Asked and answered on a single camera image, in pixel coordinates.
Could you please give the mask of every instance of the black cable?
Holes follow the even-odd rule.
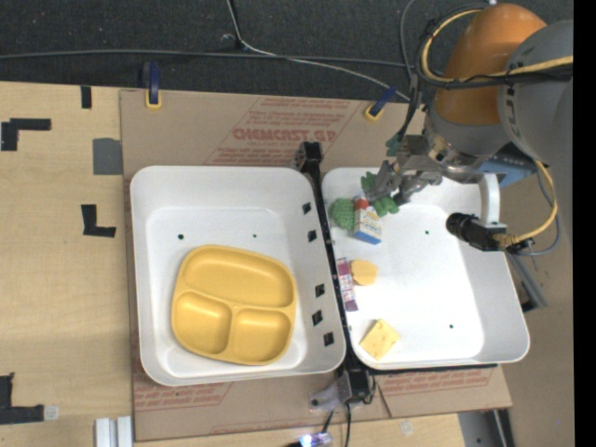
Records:
[[[321,430],[321,432],[327,432],[329,424],[332,421],[333,413],[335,413],[335,409],[332,409],[332,411],[330,412],[329,417],[327,417],[327,420],[325,421],[325,424],[323,425],[323,429]]]
[[[232,19],[234,23],[234,32],[236,33],[236,48],[242,49],[244,48],[244,40],[242,39],[242,35],[240,34],[240,23],[238,22],[238,16],[236,11],[236,5],[234,5],[234,0],[227,0],[227,3],[230,8],[230,12],[232,13]]]
[[[434,33],[441,27],[441,25],[448,19],[450,19],[456,15],[459,15],[465,11],[473,11],[473,10],[481,11],[481,10],[485,9],[486,7],[487,7],[486,3],[461,5],[458,7],[451,8],[449,11],[447,11],[440,17],[438,17],[434,20],[430,20],[427,23],[427,27],[425,28],[425,30],[423,31],[423,33],[420,37],[420,42],[418,43],[418,48],[416,49],[415,59],[414,59],[414,70],[421,81],[424,81],[424,82],[428,83],[430,86],[434,86],[434,87],[437,87],[437,86],[444,87],[444,85],[445,85],[444,83],[439,84],[437,81],[434,81],[433,79],[427,77],[422,72],[422,68],[421,68],[422,53],[425,48],[425,45],[427,44],[427,41],[429,39],[435,37]]]
[[[370,64],[378,66],[390,66],[394,68],[403,68],[404,64],[395,61],[367,60],[360,58],[343,57],[325,57],[325,56],[295,56],[295,55],[264,55],[252,53],[218,53],[215,51],[179,51],[168,49],[142,49],[142,48],[123,48],[123,49],[80,49],[68,51],[41,51],[35,53],[15,53],[0,55],[0,61],[3,60],[29,60],[35,58],[65,58],[65,57],[83,57],[83,56],[107,56],[107,55],[154,55],[172,58],[228,58],[245,60],[306,60],[306,61],[326,61],[342,62],[355,64]]]
[[[344,447],[347,447],[347,444],[350,442],[350,428],[352,425],[352,409],[350,408],[350,403],[346,402],[345,403],[345,414],[347,415],[347,420],[346,420],[346,424],[347,424],[347,428],[345,431],[345,444]]]
[[[376,379],[372,377],[371,394],[363,401],[364,404],[369,405],[373,403],[374,395],[376,394]]]
[[[410,102],[408,103],[408,111],[406,113],[406,118],[401,126],[401,129],[398,131],[398,142],[403,141],[403,137],[412,122],[414,115],[416,114],[418,104],[418,86],[416,85],[410,90]]]
[[[475,74],[466,79],[459,80],[457,84],[443,83],[445,86],[452,88],[459,87],[471,88],[470,84],[474,84],[474,88],[496,85],[511,86],[516,83],[534,83],[536,81],[554,80],[554,81],[568,81],[573,76],[573,65],[565,64],[556,68],[550,68],[542,71],[529,71],[518,74],[494,75],[494,74]],[[490,81],[475,82],[475,79],[484,79]]]
[[[410,71],[410,63],[408,62],[408,54],[406,51],[406,45],[405,45],[405,21],[406,21],[406,15],[408,13],[408,11],[410,10],[410,7],[418,0],[410,0],[406,6],[404,7],[404,9],[401,11],[401,17],[400,17],[400,49],[401,49],[401,58],[403,60],[403,62],[405,63],[405,68],[407,70],[408,73],[408,79],[410,81],[412,81],[412,72]],[[491,0],[481,0],[485,3],[490,3]]]

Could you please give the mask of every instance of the cheese block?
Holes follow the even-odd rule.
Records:
[[[389,349],[399,339],[400,334],[391,328],[386,321],[379,319],[360,341],[360,346],[378,361],[389,352]]]
[[[359,285],[372,285],[376,280],[378,268],[375,264],[366,260],[354,260],[350,264],[352,278]]]

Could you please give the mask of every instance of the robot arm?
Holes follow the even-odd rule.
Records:
[[[551,167],[562,190],[558,198],[563,201],[563,226],[571,239],[573,22],[547,25],[512,4],[456,17],[472,11],[477,15],[456,44],[444,75],[433,74],[426,59],[432,39],[451,20],[440,23],[423,42],[419,76],[439,87],[423,133],[414,136],[401,131],[387,143],[387,154],[396,160],[384,162],[375,183],[365,190],[367,198],[375,200],[399,190],[393,198],[402,205],[442,177],[477,182],[482,163],[514,142],[529,157]],[[465,239],[464,218],[456,219],[447,226]],[[471,228],[477,233],[478,227]],[[483,250],[512,243],[502,230],[484,237],[489,243],[475,245]]]

